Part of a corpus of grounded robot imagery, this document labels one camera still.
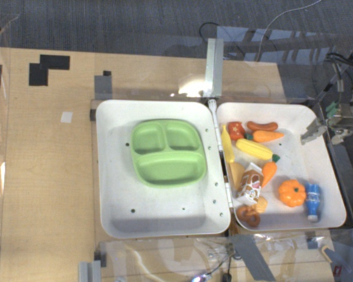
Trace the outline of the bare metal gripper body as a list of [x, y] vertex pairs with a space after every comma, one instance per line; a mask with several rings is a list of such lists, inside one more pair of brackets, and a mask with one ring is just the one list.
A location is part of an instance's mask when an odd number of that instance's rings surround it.
[[353, 133], [353, 114], [349, 104], [332, 103], [326, 111], [327, 125], [336, 135]]

